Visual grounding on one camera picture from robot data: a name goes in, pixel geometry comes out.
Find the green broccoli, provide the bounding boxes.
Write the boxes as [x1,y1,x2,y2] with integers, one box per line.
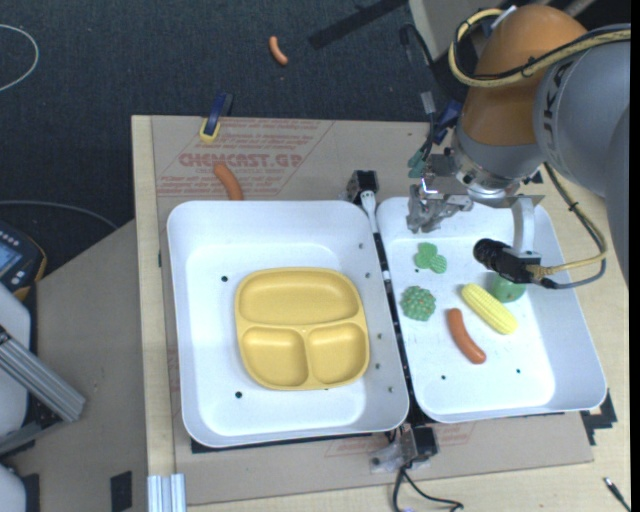
[413,242,449,275]

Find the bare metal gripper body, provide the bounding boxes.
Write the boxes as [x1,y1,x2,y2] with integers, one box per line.
[420,153,522,211]

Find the brown cardboard board red print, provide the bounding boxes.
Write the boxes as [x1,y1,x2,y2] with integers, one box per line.
[149,115,596,506]

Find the orange sausage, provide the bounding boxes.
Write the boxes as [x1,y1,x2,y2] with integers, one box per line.
[446,307,488,365]
[213,163,245,202]
[268,35,290,67]

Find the black cylinder on white bracket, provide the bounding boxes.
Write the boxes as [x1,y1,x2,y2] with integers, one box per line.
[472,195,545,287]

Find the green round toy vegetable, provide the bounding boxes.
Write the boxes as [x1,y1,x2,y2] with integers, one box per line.
[489,272,527,304]

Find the green grapes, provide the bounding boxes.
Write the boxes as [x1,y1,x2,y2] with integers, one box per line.
[399,284,437,323]

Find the white plastic tray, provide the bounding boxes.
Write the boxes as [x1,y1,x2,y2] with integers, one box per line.
[165,199,411,449]
[374,195,609,425]

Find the yellow corn cob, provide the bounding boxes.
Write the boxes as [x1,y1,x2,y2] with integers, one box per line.
[460,282,520,336]

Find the thin black and white rod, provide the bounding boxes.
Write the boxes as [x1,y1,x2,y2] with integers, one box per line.
[359,191,417,429]

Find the yellow divided plate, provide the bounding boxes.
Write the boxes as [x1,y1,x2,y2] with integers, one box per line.
[233,267,372,392]

